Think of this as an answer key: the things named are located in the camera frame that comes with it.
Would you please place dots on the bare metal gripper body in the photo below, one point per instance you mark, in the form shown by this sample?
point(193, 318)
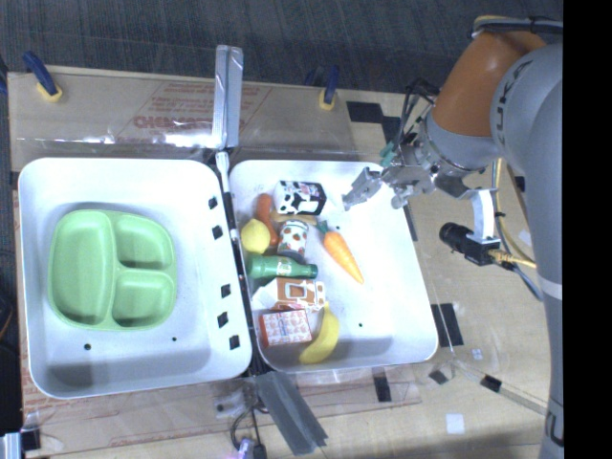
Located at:
point(411, 172)

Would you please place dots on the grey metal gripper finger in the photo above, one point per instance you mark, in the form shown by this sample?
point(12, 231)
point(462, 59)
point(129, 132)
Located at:
point(363, 187)
point(404, 196)

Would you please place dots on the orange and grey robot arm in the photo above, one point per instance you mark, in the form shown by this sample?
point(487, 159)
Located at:
point(521, 113)

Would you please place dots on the black and white cow carton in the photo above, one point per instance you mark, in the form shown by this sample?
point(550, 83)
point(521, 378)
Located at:
point(299, 199)

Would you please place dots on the orange carrot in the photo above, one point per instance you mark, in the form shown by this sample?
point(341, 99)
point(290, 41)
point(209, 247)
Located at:
point(342, 254)

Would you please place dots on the white plastic tray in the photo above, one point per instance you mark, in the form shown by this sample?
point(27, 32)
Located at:
point(191, 237)
point(387, 266)

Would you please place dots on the white can orange print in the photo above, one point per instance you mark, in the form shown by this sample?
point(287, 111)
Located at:
point(292, 238)

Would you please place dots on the orange toy sausage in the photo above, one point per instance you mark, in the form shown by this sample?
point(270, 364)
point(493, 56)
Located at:
point(264, 208)

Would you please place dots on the yellow lemon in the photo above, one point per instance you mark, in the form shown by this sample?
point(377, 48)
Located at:
point(255, 236)

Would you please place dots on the green bottle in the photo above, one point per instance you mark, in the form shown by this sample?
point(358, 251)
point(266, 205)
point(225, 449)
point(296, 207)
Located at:
point(272, 267)

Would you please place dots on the orange and white carton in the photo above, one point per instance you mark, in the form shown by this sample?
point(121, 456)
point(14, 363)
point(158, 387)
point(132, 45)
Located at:
point(299, 292)

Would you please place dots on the thin black and white rod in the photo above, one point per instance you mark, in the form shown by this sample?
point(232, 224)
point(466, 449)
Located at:
point(228, 208)

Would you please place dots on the yellow banana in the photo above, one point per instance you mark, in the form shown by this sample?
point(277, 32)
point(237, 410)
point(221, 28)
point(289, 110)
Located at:
point(325, 337)

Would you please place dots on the orange printed box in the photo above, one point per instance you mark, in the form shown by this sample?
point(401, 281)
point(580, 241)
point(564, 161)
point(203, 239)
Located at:
point(285, 328)

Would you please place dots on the brown cardboard board red print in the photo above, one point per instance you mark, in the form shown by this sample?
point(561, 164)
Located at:
point(119, 108)

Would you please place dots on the green divided plate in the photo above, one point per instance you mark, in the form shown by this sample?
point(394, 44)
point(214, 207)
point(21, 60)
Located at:
point(95, 266)

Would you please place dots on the black cylinder on white bracket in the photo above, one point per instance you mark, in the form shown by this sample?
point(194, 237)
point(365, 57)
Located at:
point(461, 239)

